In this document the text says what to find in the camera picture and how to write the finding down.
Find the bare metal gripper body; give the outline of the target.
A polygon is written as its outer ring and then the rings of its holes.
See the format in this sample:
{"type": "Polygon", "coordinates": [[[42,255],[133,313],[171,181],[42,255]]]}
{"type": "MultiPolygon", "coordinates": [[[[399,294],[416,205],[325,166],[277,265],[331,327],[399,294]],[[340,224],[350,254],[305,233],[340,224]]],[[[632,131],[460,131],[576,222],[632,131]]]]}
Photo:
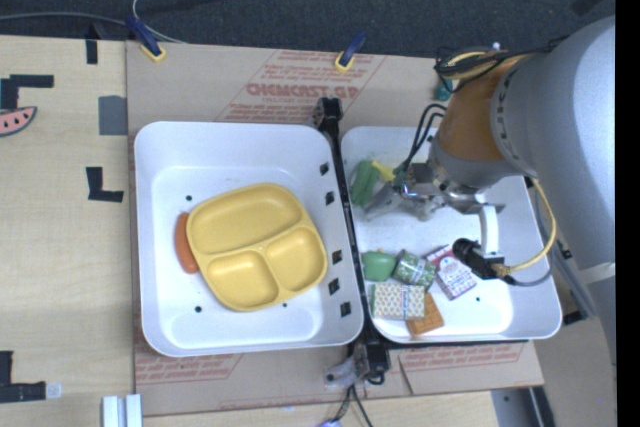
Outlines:
{"type": "Polygon", "coordinates": [[[398,173],[398,188],[407,200],[440,200],[443,207],[450,207],[463,215],[479,214],[485,207],[493,207],[501,213],[506,205],[489,203],[484,199],[484,189],[462,185],[446,173],[436,161],[411,163],[398,173]]]}

